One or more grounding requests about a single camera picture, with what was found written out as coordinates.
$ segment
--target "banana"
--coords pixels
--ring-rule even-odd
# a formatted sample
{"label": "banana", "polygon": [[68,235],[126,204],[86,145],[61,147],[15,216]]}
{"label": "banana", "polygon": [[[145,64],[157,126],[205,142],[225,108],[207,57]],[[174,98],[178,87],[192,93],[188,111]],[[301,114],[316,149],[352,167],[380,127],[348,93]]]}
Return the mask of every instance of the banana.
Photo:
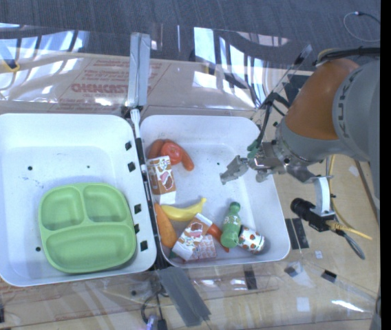
{"label": "banana", "polygon": [[188,221],[195,217],[198,212],[202,212],[203,204],[207,201],[206,198],[201,198],[198,203],[186,208],[177,208],[175,206],[162,205],[165,214],[175,221]]}

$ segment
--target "green plate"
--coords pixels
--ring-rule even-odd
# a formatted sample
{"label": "green plate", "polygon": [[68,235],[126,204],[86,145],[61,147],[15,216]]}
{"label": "green plate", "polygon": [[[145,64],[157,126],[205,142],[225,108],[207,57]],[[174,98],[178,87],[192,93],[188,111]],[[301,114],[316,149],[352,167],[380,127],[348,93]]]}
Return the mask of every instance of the green plate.
{"label": "green plate", "polygon": [[70,184],[46,192],[39,204],[43,249],[62,272],[97,272],[126,263],[136,232],[124,194],[109,184]]}

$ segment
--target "chocolate milk carton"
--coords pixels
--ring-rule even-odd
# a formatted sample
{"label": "chocolate milk carton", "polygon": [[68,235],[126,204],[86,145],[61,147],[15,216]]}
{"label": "chocolate milk carton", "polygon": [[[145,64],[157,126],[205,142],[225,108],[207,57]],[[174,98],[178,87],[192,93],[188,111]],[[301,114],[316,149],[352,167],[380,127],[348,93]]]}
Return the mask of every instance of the chocolate milk carton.
{"label": "chocolate milk carton", "polygon": [[169,156],[149,159],[147,168],[154,199],[160,205],[174,204],[176,202],[176,183]]}

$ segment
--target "bottle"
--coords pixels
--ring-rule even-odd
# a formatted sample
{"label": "bottle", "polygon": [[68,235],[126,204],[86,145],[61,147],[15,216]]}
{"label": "bottle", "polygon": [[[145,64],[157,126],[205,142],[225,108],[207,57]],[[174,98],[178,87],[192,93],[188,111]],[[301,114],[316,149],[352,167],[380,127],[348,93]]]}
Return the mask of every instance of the bottle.
{"label": "bottle", "polygon": [[238,235],[242,226],[242,220],[238,214],[240,208],[240,203],[236,201],[229,205],[229,211],[223,220],[222,236],[220,237],[220,243],[223,247],[234,248],[238,245]]}

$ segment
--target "orange carrot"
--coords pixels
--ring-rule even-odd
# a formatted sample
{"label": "orange carrot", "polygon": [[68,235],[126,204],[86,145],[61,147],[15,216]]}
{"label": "orange carrot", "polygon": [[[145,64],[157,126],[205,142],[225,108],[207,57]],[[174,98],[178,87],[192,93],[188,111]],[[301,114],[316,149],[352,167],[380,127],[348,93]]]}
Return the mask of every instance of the orange carrot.
{"label": "orange carrot", "polygon": [[[172,140],[165,140],[166,142],[174,143],[175,145],[179,146],[177,143],[173,142]],[[182,146],[179,146],[182,150],[182,165],[185,169],[188,171],[192,171],[194,169],[194,162],[189,156],[188,152],[182,148]]]}
{"label": "orange carrot", "polygon": [[229,248],[224,247],[222,245],[222,243],[220,242],[220,237],[222,236],[222,231],[216,224],[213,223],[211,226],[209,226],[207,233],[210,234],[214,239],[216,239],[217,242],[223,247],[223,249],[229,253]]}
{"label": "orange carrot", "polygon": [[151,145],[149,152],[148,152],[148,159],[153,159],[154,157],[160,156],[160,150],[162,148],[162,145],[165,143],[164,140],[155,140],[153,144]]}
{"label": "orange carrot", "polygon": [[177,242],[176,231],[159,203],[154,203],[154,210],[156,211],[160,241],[168,248],[172,248]]}

